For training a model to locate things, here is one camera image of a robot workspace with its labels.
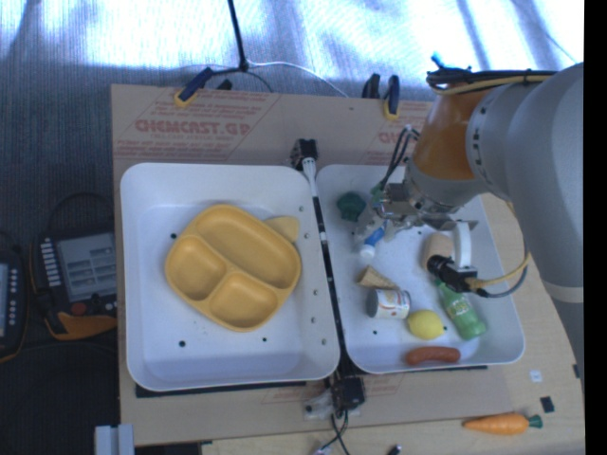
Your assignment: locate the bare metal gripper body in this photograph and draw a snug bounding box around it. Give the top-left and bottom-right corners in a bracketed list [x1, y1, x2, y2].
[371, 182, 457, 230]

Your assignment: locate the white and blue tube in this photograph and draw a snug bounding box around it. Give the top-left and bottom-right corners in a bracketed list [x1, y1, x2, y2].
[359, 225, 389, 261]

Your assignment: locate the green broccoli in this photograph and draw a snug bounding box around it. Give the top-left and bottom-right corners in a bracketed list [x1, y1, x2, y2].
[336, 191, 369, 223]

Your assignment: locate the white plastic tray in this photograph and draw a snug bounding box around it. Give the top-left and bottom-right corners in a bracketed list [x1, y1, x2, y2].
[119, 161, 341, 392]
[315, 163, 526, 375]

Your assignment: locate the beige bread roll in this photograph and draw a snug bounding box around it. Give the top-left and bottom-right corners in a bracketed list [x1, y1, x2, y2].
[420, 231, 454, 271]

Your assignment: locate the thin black and white rod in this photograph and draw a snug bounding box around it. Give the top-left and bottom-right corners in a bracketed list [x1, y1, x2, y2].
[303, 157, 351, 374]

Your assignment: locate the tan waffle cone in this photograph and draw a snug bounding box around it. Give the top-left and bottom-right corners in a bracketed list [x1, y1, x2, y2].
[356, 264, 399, 291]

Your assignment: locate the white can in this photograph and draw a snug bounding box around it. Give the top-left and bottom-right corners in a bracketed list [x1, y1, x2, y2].
[365, 287, 412, 321]

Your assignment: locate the yellow lemon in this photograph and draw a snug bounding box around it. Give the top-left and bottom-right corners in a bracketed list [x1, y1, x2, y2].
[406, 309, 447, 341]

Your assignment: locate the green plastic bottle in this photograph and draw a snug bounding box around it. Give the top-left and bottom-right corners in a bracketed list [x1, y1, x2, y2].
[434, 280, 488, 341]

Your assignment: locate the orange-brown sausage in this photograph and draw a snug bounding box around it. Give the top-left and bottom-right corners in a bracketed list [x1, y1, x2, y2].
[404, 346, 462, 368]

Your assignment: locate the yellow divided plate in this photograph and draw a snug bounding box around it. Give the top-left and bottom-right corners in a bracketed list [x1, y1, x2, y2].
[163, 203, 304, 334]

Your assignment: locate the brown cardboard board red print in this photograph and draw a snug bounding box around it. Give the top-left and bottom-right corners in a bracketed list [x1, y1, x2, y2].
[109, 82, 516, 447]

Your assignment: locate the orange carrot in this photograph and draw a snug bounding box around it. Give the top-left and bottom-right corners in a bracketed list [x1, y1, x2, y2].
[463, 411, 543, 436]

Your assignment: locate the black cylinder on white bracket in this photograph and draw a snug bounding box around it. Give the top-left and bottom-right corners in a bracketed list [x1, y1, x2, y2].
[425, 220, 480, 295]

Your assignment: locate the black block with thin wires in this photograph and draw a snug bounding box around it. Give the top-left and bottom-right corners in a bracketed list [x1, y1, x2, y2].
[289, 137, 320, 170]
[330, 375, 367, 412]

